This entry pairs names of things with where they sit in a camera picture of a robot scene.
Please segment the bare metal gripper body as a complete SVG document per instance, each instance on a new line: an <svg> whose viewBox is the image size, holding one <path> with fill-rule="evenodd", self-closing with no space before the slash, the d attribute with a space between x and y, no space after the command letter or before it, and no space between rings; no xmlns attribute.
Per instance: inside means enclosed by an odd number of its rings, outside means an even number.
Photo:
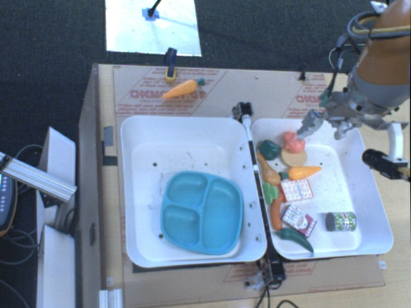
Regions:
<svg viewBox="0 0 411 308"><path fill-rule="evenodd" d="M373 129L386 129L384 117L398 107L398 97L388 90L343 90L324 92L327 120L337 126L365 124Z"/></svg>

